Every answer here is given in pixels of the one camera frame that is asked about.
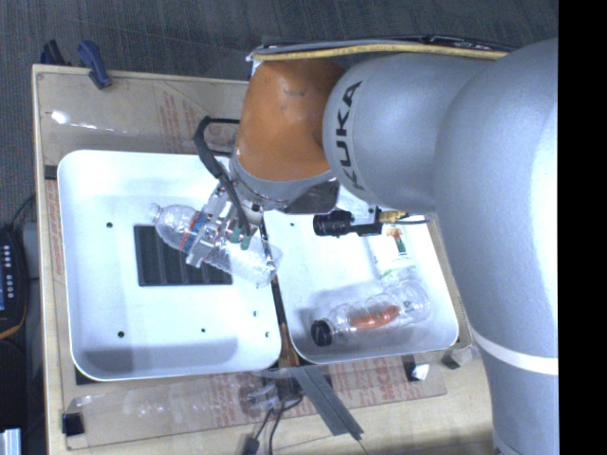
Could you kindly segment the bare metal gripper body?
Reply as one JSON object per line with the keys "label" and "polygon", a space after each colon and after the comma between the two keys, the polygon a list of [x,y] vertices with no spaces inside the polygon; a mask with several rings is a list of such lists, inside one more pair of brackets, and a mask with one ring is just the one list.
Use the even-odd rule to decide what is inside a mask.
{"label": "bare metal gripper body", "polygon": [[241,248],[251,248],[252,238],[262,223],[261,207],[249,200],[240,202],[238,198],[232,198],[224,186],[216,186],[216,188],[226,190],[227,205],[222,221],[209,222],[214,224],[217,230],[222,231],[227,242],[237,244]]}

